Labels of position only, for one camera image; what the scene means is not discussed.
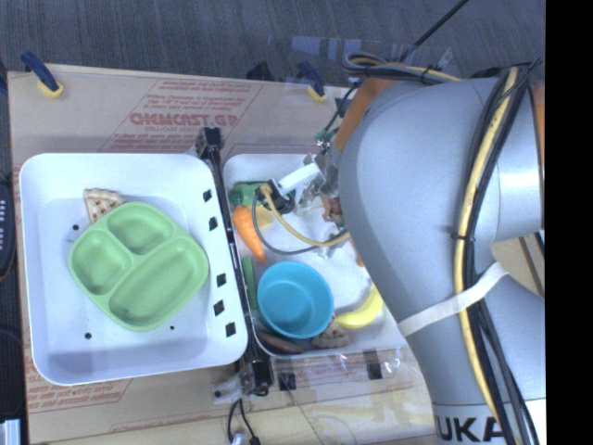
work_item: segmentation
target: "white velcro strap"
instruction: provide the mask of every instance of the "white velcro strap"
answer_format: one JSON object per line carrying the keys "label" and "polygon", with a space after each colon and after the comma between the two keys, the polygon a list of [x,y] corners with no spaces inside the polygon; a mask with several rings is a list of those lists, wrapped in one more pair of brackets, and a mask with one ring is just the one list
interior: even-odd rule
{"label": "white velcro strap", "polygon": [[495,286],[498,281],[508,272],[498,262],[494,262],[482,274],[472,288],[463,290],[450,299],[441,301],[426,310],[420,311],[412,316],[397,323],[397,328],[404,337],[416,333],[429,324],[444,320],[451,315],[462,312],[466,308],[474,305],[476,301],[483,299],[486,294]]}

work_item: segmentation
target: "yellow banana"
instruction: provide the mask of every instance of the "yellow banana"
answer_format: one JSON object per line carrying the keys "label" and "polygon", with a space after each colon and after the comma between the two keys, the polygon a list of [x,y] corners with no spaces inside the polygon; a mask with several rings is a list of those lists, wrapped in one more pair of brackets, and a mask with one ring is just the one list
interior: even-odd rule
{"label": "yellow banana", "polygon": [[375,284],[362,304],[354,311],[337,315],[337,322],[343,328],[362,328],[370,324],[383,308],[383,298]]}

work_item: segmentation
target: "toy carrot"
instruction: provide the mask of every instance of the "toy carrot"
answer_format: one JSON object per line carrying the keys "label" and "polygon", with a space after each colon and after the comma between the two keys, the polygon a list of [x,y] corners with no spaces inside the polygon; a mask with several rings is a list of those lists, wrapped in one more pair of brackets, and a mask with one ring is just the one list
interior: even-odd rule
{"label": "toy carrot", "polygon": [[265,263],[266,254],[253,225],[251,210],[246,206],[237,206],[233,211],[233,223],[247,247],[258,258],[258,261]]}

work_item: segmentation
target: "green plate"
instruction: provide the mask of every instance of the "green plate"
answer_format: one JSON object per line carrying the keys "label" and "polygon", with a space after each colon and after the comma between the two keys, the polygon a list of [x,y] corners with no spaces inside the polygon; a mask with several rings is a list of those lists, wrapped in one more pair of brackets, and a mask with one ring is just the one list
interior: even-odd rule
{"label": "green plate", "polygon": [[82,233],[69,269],[109,318],[147,331],[189,301],[209,266],[204,249],[178,223],[150,204],[128,202]]}

